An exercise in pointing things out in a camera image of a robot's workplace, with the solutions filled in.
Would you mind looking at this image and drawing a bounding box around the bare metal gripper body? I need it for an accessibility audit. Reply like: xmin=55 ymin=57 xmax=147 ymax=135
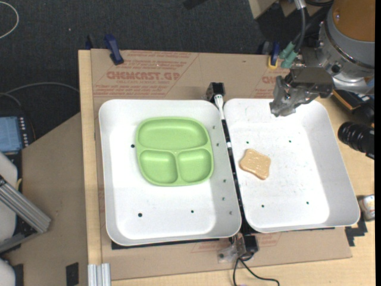
xmin=285 ymin=21 xmax=376 ymax=101

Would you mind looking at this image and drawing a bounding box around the thin black and white rod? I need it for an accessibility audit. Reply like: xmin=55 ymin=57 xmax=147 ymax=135
xmin=213 ymin=95 xmax=248 ymax=235

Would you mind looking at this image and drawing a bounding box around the tan toy bread slice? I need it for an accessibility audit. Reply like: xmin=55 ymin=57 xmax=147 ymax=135
xmin=238 ymin=148 xmax=272 ymax=181

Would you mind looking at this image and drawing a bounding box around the white plastic tray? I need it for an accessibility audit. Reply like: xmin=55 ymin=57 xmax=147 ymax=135
xmin=98 ymin=98 xmax=243 ymax=247
xmin=222 ymin=97 xmax=361 ymax=234

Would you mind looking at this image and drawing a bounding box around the green divided plate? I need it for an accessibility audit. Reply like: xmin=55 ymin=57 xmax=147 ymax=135
xmin=135 ymin=116 xmax=215 ymax=188

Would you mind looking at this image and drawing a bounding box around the brown cardboard board red print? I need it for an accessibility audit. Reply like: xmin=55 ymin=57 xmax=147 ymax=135
xmin=90 ymin=48 xmax=354 ymax=281

